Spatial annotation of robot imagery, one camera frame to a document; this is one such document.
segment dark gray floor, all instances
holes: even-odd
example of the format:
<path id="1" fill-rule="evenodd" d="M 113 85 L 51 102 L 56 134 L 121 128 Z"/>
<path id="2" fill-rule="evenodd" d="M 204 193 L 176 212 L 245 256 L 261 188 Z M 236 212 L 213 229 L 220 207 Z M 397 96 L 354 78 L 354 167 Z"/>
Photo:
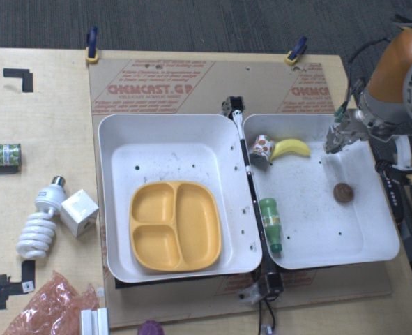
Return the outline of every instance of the dark gray floor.
<path id="1" fill-rule="evenodd" d="M 0 0 L 0 47 L 84 49 L 91 25 L 104 50 L 275 54 L 306 36 L 306 53 L 338 54 L 346 69 L 360 46 L 399 31 L 396 14 L 412 20 L 412 0 Z M 368 79 L 385 47 L 359 54 L 353 80 Z"/>

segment pink plastic bag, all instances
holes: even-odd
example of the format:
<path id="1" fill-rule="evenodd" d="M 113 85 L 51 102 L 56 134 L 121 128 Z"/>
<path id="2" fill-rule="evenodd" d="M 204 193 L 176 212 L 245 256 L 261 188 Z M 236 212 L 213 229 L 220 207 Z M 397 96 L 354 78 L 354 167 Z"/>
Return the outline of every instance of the pink plastic bag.
<path id="1" fill-rule="evenodd" d="M 79 295 L 64 276 L 54 271 L 51 280 L 37 291 L 3 335 L 78 335 L 80 311 L 98 308 L 92 285 Z"/>

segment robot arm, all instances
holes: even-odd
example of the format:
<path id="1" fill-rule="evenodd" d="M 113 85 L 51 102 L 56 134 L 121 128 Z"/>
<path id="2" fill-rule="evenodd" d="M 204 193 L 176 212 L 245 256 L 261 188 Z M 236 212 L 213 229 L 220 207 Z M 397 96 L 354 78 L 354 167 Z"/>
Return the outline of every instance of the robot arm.
<path id="1" fill-rule="evenodd" d="M 387 142 L 412 118 L 412 29 L 404 28 L 387 46 L 357 109 L 342 110 L 323 146 L 327 154 L 370 137 Z"/>

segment orange plate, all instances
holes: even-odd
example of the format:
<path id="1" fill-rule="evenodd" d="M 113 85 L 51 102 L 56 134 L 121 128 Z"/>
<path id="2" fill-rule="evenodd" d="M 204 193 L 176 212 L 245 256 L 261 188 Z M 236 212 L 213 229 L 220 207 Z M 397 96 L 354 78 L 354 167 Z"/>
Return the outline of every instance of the orange plate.
<path id="1" fill-rule="evenodd" d="M 194 271 L 221 251 L 218 209 L 212 193 L 191 181 L 140 186 L 130 203 L 131 246 L 139 262 L 159 271 Z"/>

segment banana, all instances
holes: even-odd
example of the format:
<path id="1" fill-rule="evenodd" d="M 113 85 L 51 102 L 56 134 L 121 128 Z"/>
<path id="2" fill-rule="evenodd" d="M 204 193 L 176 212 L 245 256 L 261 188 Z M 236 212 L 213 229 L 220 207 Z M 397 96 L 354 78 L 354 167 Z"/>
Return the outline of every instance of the banana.
<path id="1" fill-rule="evenodd" d="M 296 153 L 308 156 L 311 154 L 311 150 L 309 146 L 307 146 L 302 140 L 299 139 L 280 140 L 279 142 L 275 143 L 274 150 L 269 158 L 269 162 L 285 153 Z"/>

